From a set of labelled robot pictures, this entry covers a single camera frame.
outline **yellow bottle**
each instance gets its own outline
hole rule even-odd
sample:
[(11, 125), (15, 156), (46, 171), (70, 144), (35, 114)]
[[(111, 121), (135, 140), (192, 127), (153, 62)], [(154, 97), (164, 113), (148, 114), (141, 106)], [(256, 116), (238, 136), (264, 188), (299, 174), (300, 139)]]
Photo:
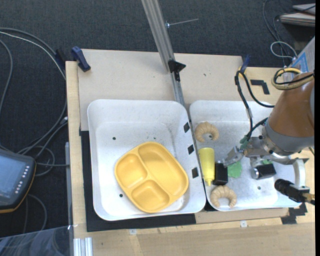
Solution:
[(211, 147), (203, 147), (198, 150), (203, 179), (208, 186), (215, 180), (215, 151)]

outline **black clamp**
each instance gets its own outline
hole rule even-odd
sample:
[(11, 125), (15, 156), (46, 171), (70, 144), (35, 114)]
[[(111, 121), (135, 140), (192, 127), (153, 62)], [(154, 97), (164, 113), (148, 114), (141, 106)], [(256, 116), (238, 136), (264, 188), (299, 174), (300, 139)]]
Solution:
[(75, 60), (79, 61), (78, 66), (80, 67), (80, 69), (82, 69), (83, 72), (87, 72), (91, 69), (91, 67), (86, 61), (84, 53), (78, 46), (73, 47), (71, 53)]
[(170, 72), (174, 72), (174, 79), (177, 81), (177, 82), (180, 82), (180, 75), (179, 75), (179, 72), (181, 70), (183, 70), (186, 65), (185, 64), (182, 64), (180, 62), (177, 62), (173, 59), (170, 59), (168, 61), (168, 65), (169, 65), (169, 69), (170, 69)]

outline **wooden table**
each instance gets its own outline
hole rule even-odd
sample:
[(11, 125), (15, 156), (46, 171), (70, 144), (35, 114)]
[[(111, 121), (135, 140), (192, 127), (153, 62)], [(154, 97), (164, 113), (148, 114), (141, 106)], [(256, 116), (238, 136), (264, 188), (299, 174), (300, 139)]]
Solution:
[[(118, 54), (117, 51), (104, 52), (114, 57)], [(148, 54), (153, 58), (157, 53)], [(188, 72), (182, 71), (180, 74), (187, 105), (192, 103), (194, 97), (199, 98), (198, 92), (196, 94), (193, 91), (194, 86), (199, 82), (203, 88), (210, 87), (210, 92), (207, 91), (203, 94), (203, 98), (199, 99), (240, 100), (234, 86), (234, 74), (241, 65), (240, 57), (176, 54), (176, 59), (177, 61), (183, 59), (182, 63), (191, 60), (190, 63), (187, 63), (187, 67), (191, 66), (186, 69)], [(120, 66), (115, 66), (115, 70), (125, 66), (123, 63), (117, 64)], [(218, 73), (214, 74), (217, 67), (212, 67), (212, 65), (220, 68)], [(249, 67), (246, 70), (249, 79), (264, 80), (268, 84), (270, 95), (263, 94), (260, 86), (255, 86), (252, 90), (259, 100), (270, 104), (276, 103), (280, 95), (280, 92), (270, 85), (271, 77), (276, 70), (278, 69), (263, 67)], [(81, 126), (79, 78), (83, 79), (83, 74), (80, 72), (75, 61), (66, 62), (72, 215), (73, 223), (77, 225), (74, 229), (74, 238), (91, 237), (93, 255), (221, 254), (233, 256), (298, 255), (301, 253), (315, 255), (315, 207), (309, 204), (307, 205), (308, 213), (305, 216), (297, 216), (298, 224), (292, 225), (283, 225), (281, 220), (281, 217), (289, 215), (289, 209), (275, 208), (229, 212), (201, 211), (195, 214), (196, 224), (194, 225), (137, 229), (136, 234), (130, 234), (128, 229), (87, 232), (82, 147), (79, 134)], [(247, 90), (243, 89), (243, 91), (246, 98), (249, 99)], [(311, 187), (311, 192), (314, 192), (314, 157), (308, 150), (303, 150), (299, 157), (310, 158), (305, 166), (306, 185)]]

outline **curved beige object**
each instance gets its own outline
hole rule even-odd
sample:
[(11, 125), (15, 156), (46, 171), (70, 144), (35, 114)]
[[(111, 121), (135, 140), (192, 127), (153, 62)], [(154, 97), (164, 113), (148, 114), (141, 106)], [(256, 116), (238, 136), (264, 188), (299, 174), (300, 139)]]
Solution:
[(211, 203), (216, 207), (220, 207), (219, 198), (228, 198), (230, 200), (229, 206), (232, 208), (237, 203), (236, 193), (230, 189), (228, 186), (217, 186), (210, 195)]
[(199, 142), (205, 142), (205, 139), (203, 137), (204, 134), (211, 134), (212, 135), (211, 140), (213, 141), (219, 138), (219, 131), (217, 127), (215, 127), (213, 124), (210, 124), (208, 122), (200, 123), (194, 131), (194, 136)]

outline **blue clamp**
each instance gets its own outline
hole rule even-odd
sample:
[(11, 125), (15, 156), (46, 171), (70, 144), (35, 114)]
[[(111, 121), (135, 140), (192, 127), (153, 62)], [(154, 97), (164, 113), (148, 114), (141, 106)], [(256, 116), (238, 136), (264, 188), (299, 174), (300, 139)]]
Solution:
[(77, 61), (79, 61), (78, 66), (80, 67), (80, 69), (82, 69), (83, 72), (87, 72), (88, 70), (91, 69), (91, 67), (89, 66), (89, 64), (86, 61), (84, 53), (82, 52), (82, 50), (78, 46), (73, 47), (71, 50), (71, 53), (72, 53), (72, 56)]

